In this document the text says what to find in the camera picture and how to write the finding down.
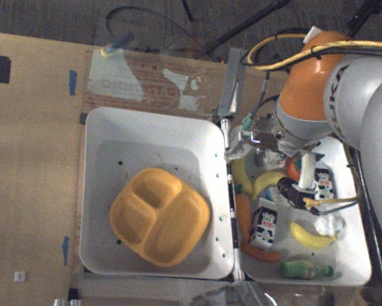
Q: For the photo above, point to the green bottle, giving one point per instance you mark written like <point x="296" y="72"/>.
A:
<point x="301" y="269"/>

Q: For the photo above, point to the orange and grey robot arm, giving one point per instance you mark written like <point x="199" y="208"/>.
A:
<point x="354" y="99"/>

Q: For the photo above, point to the black and white milk carton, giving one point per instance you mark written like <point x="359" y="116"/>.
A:
<point x="264" y="227"/>
<point x="326" y="185"/>

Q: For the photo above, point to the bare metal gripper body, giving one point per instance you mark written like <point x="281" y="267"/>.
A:
<point x="267" y="139"/>

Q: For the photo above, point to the yellow banana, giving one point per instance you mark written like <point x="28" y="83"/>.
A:
<point x="309" y="238"/>
<point x="266" y="179"/>
<point x="241" y="177"/>

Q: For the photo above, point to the small white block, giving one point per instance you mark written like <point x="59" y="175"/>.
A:
<point x="19" y="276"/>

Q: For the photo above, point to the red tomato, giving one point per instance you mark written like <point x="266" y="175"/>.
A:
<point x="293" y="169"/>

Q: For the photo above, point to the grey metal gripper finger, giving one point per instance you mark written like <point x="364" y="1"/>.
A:
<point x="236" y="149"/>
<point x="246" y="134"/>

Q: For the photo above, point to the small blue packet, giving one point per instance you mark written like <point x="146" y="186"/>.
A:
<point x="271" y="194"/>

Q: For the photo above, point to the white plastic tray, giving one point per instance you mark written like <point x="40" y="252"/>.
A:
<point x="346" y="262"/>
<point x="118" y="130"/>

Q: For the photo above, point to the orange divided plate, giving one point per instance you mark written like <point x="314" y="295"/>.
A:
<point x="159" y="217"/>

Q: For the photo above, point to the orange carrot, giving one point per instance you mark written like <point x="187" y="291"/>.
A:
<point x="244" y="213"/>

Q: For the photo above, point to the orange sausage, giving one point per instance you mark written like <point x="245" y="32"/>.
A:
<point x="261" y="254"/>

